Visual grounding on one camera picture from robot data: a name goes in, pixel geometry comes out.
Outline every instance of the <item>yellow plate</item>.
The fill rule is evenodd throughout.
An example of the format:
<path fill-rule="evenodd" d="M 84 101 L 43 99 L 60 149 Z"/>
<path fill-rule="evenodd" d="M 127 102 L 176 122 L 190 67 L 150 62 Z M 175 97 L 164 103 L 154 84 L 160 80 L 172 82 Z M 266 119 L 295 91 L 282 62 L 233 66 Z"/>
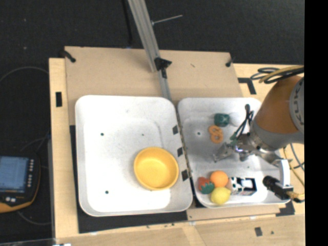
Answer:
<path fill-rule="evenodd" d="M 139 183 L 150 190 L 172 187 L 179 176 L 174 156 L 165 149 L 150 147 L 141 150 L 134 160 L 134 174 Z"/>

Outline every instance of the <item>blue screen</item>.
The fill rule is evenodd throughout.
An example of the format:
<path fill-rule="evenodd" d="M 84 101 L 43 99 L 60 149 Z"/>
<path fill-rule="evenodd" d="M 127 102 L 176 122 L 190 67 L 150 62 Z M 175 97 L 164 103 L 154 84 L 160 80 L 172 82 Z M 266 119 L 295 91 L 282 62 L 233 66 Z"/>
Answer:
<path fill-rule="evenodd" d="M 28 158 L 0 156 L 0 192 L 25 191 Z"/>

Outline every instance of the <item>wooden table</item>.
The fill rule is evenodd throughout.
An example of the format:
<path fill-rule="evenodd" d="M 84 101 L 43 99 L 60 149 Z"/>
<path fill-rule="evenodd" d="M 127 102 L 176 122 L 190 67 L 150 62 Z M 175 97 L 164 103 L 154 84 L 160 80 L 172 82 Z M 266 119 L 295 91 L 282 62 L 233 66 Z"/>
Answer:
<path fill-rule="evenodd" d="M 71 50 L 76 54 L 79 54 L 78 48 L 68 47 L 66 50 Z M 84 56 L 83 53 L 89 50 L 90 54 Z M 118 51 L 121 54 L 121 58 L 132 55 L 135 56 L 135 61 L 139 63 L 137 69 L 140 72 L 147 71 L 147 60 L 142 55 L 142 50 L 120 51 L 122 49 L 96 49 L 85 48 L 83 49 L 83 58 L 89 57 L 89 65 L 86 69 L 90 69 L 97 66 L 97 60 L 95 55 L 99 55 L 99 52 L 105 52 L 100 59 L 102 59 L 102 65 L 109 65 L 111 61 L 104 62 L 103 57 L 106 56 L 106 50 L 113 52 Z M 249 64 L 233 64 L 229 70 L 232 74 L 229 74 L 228 81 L 231 83 L 231 88 L 234 92 L 229 91 L 229 83 L 222 81 L 224 85 L 223 90 L 215 90 L 215 83 L 211 76 L 217 74 L 211 73 L 209 70 L 212 65 L 221 65 L 223 62 L 229 61 L 230 55 L 227 53 L 206 53 L 206 52 L 181 52 L 181 51 L 163 51 L 162 55 L 170 56 L 169 60 L 175 59 L 178 64 L 176 68 L 170 66 L 168 69 L 168 76 L 174 72 L 184 72 L 184 67 L 188 65 L 188 70 L 191 68 L 193 72 L 195 67 L 202 66 L 202 75 L 208 76 L 209 83 L 199 83 L 195 87 L 191 87 L 190 83 L 179 82 L 179 79 L 183 79 L 183 76 L 175 74 L 175 83 L 169 81 L 169 86 L 172 88 L 171 93 L 174 101 L 188 95 L 188 92 L 193 92 L 196 96 L 244 96 L 254 97 L 260 101 L 263 101 L 264 97 L 270 90 L 270 85 L 254 83 L 256 95 L 251 94 L 246 84 L 238 84 L 236 89 L 237 78 L 249 78 L 252 74 L 256 73 L 260 67 L 266 67 L 267 65 L 249 65 Z M 124 65 L 131 65 L 129 62 L 131 59 L 128 57 L 124 61 Z M 49 71 L 50 71 L 50 96 L 51 96 L 51 126 L 52 126 L 52 160 L 53 160 L 53 181 L 54 181 L 54 218 L 55 218 L 55 239 L 57 243 L 71 243 L 72 245 L 304 245 L 305 244 L 305 204 L 294 203 L 295 215 L 276 217 L 276 213 L 279 213 L 281 208 L 284 207 L 278 205 L 268 205 L 264 207 L 252 206 L 252 207 L 238 207 L 233 209 L 199 209 L 194 205 L 187 210 L 188 221 L 178 223 L 163 223 L 157 225 L 128 227 L 114 230 L 98 231 L 93 233 L 79 233 L 78 231 L 78 219 L 76 213 L 76 199 L 75 199 L 75 186 L 73 176 L 72 165 L 72 153 L 71 153 L 71 139 L 69 132 L 69 125 L 74 123 L 74 118 L 70 114 L 74 100 L 71 89 L 68 85 L 72 83 L 72 79 L 69 76 L 72 75 L 74 70 L 68 72 L 71 68 L 70 62 L 63 58 L 51 58 L 49 59 Z M 122 66 L 122 63 L 116 63 L 114 70 L 116 76 L 116 82 L 119 81 L 119 71 L 117 67 Z M 77 69 L 80 75 L 83 76 L 83 66 Z M 197 82 L 197 74 L 194 75 L 194 83 Z M 132 81 L 138 80 L 137 77 L 131 77 Z M 152 83 L 154 81 L 149 80 L 143 86 L 143 95 L 158 95 L 159 91 L 152 92 Z M 62 103 L 58 106 L 58 96 L 61 96 Z M 304 158 L 304 146 L 295 145 L 296 151 L 300 158 Z M 304 179 L 304 174 L 301 170 L 297 171 Z M 295 187 L 295 191 L 302 193 L 303 187 L 298 179 L 291 173 L 291 183 Z M 261 230 L 262 235 L 256 234 L 255 228 Z"/>

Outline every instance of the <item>white tray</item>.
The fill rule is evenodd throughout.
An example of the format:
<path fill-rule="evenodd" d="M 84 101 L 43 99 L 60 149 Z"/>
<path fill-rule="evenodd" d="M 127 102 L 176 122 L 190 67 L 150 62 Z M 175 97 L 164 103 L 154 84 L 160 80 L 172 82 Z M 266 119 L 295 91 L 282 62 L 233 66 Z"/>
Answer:
<path fill-rule="evenodd" d="M 193 195 L 173 104 L 161 97 L 81 97 L 75 105 L 79 203 L 92 216 L 186 210 Z M 170 189 L 149 191 L 137 181 L 134 158 L 147 147 L 168 150 L 179 178 Z"/>
<path fill-rule="evenodd" d="M 255 113 L 261 106 L 260 101 L 254 98 L 185 98 L 178 104 L 182 134 L 196 197 L 207 208 L 280 204 L 288 201 L 280 200 L 263 185 L 262 180 L 265 176 L 270 175 L 279 179 L 280 171 L 262 158 L 252 155 L 248 160 L 242 162 L 239 160 L 239 156 L 234 153 L 228 158 L 214 161 L 213 155 L 217 154 L 218 149 L 225 141 L 230 143 L 230 136 L 245 119 L 244 107 L 246 104 L 250 104 L 251 110 L 254 110 Z M 215 113 L 230 114 L 237 125 L 222 127 L 224 141 L 220 144 L 211 142 L 208 132 L 209 126 L 214 124 Z M 209 194 L 202 194 L 198 190 L 197 180 L 199 177 L 210 178 L 211 173 L 215 170 L 225 171 L 229 177 L 255 178 L 257 192 L 250 196 L 231 195 L 228 202 L 221 206 L 212 203 Z"/>

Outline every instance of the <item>black clamp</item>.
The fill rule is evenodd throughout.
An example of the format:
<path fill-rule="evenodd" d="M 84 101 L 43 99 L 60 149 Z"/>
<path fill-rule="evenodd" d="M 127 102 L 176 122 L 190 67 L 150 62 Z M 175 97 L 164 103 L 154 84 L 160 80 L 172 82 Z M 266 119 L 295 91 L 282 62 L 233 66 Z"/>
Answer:
<path fill-rule="evenodd" d="M 157 71 L 161 71 L 162 72 L 162 77 L 163 78 L 168 78 L 168 76 L 166 74 L 166 68 L 170 64 L 172 64 L 171 61 L 165 60 L 165 59 L 160 58 L 160 57 L 155 58 L 156 69 L 157 69 Z"/>

